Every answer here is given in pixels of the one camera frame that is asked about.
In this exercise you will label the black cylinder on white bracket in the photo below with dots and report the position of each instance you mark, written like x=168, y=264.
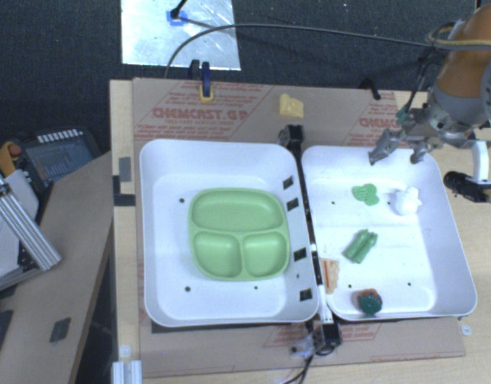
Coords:
x=471, y=180

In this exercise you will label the green toy asparagus bundle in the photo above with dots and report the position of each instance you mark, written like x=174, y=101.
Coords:
x=360, y=245

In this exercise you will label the white plastic tray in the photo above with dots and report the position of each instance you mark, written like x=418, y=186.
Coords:
x=429, y=262
x=169, y=294

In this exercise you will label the green divided plate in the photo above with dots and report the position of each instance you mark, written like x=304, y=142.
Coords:
x=237, y=234

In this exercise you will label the white toy cauliflower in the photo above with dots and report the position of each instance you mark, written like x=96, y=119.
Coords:
x=405, y=201

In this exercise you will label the yellow cheese wedge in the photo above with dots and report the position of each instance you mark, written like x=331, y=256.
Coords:
x=290, y=105

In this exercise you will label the green toy leaf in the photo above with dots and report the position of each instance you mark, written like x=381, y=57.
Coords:
x=365, y=193

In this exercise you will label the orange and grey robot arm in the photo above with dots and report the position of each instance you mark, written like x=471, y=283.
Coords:
x=467, y=66

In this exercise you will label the brown cardboard board red print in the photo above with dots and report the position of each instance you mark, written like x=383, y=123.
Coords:
x=229, y=114

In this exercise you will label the orange striped toy bacon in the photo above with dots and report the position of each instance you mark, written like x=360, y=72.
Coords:
x=330, y=274

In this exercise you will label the thin black and white rod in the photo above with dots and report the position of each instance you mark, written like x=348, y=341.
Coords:
x=307, y=214

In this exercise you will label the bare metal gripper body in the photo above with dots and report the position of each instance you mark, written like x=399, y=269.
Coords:
x=423, y=125

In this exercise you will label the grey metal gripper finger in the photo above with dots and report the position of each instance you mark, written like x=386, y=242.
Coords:
x=380, y=147
x=420, y=151

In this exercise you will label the orange toy pumpkin green top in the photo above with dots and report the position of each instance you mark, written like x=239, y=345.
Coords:
x=367, y=301

